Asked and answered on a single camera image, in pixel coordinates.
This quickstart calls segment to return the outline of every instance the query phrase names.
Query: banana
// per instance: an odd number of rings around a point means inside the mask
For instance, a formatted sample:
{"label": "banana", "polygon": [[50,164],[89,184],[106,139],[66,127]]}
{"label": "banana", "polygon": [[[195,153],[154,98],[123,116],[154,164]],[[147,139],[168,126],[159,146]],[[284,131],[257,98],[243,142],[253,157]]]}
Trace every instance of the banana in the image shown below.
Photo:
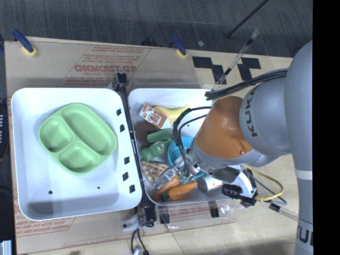
{"label": "banana", "polygon": [[182,112],[184,112],[186,109],[189,108],[188,105],[186,105],[183,108],[176,108],[176,109],[170,109],[163,106],[155,106],[153,107],[156,111],[164,114],[166,117],[168,117],[170,125],[172,126],[174,124],[174,121],[181,115]]}

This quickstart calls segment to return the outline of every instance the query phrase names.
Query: carrot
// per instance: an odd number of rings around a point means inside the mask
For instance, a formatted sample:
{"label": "carrot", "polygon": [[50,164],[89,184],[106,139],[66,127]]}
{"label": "carrot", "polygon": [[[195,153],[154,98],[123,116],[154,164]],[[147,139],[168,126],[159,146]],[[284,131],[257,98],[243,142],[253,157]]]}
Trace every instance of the carrot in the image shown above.
{"label": "carrot", "polygon": [[172,179],[170,181],[168,181],[167,183],[165,183],[164,185],[162,185],[153,195],[152,198],[155,200],[159,200],[160,195],[162,193],[165,193],[167,190],[169,190],[172,187],[175,187],[177,185],[179,185],[180,183],[180,179],[179,176],[176,174],[172,177]]}
{"label": "carrot", "polygon": [[197,186],[197,182],[190,182],[183,185],[178,185],[172,187],[169,190],[169,196],[172,200],[180,200],[184,197],[187,193],[191,192]]}

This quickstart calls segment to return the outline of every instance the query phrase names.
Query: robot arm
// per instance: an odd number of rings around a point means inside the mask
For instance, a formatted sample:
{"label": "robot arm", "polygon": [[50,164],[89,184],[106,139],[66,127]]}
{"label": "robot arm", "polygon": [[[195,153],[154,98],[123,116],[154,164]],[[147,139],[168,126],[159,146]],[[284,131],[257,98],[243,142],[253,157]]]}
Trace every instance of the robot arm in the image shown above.
{"label": "robot arm", "polygon": [[297,53],[286,76],[261,83],[244,99],[217,100],[182,156],[191,175],[205,171],[230,182],[230,167],[259,167],[286,154],[293,156],[299,188],[295,254],[313,254],[312,42]]}

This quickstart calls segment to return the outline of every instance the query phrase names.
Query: yellow clamp tip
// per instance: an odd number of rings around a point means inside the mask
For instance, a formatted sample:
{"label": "yellow clamp tip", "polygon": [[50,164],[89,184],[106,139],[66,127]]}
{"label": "yellow clamp tip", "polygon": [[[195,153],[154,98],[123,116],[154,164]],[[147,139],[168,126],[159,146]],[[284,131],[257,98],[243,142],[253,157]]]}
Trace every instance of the yellow clamp tip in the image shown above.
{"label": "yellow clamp tip", "polygon": [[29,55],[29,56],[34,56],[35,54],[36,54],[36,52],[37,52],[37,50],[36,50],[36,48],[35,47],[33,47],[32,46],[32,48],[33,48],[33,51],[32,52],[29,52],[26,48],[24,48],[23,46],[21,46],[21,50],[23,50],[27,55]]}
{"label": "yellow clamp tip", "polygon": [[187,53],[186,53],[185,55],[183,55],[182,52],[181,52],[179,49],[176,50],[176,53],[177,53],[178,56],[180,56],[181,58],[186,58],[186,57],[188,56]]}

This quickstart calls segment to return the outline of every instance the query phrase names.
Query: yellow cable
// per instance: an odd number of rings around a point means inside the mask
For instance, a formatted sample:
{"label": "yellow cable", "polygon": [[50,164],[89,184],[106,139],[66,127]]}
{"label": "yellow cable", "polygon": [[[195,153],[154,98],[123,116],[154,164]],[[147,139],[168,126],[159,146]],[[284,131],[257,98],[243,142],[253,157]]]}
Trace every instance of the yellow cable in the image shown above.
{"label": "yellow cable", "polygon": [[247,168],[247,169],[253,171],[254,173],[256,173],[256,174],[258,174],[258,175],[260,175],[260,176],[265,177],[266,179],[269,179],[269,180],[275,182],[275,183],[276,183],[277,185],[279,185],[280,188],[281,188],[281,190],[280,190],[277,194],[271,195],[271,196],[269,196],[269,197],[266,196],[266,195],[258,194],[258,195],[255,197],[256,200],[258,200],[258,201],[260,201],[260,202],[268,201],[268,200],[277,198],[277,197],[279,197],[279,196],[281,196],[281,195],[283,194],[283,192],[284,192],[283,186],[282,186],[282,184],[279,183],[277,180],[275,180],[275,179],[273,179],[272,177],[267,176],[267,175],[265,175],[265,174],[263,174],[263,173],[261,173],[261,172],[255,170],[254,168],[252,168],[252,167],[250,167],[250,166],[248,166],[248,165],[246,165],[246,164],[244,164],[243,167],[245,167],[245,168]]}

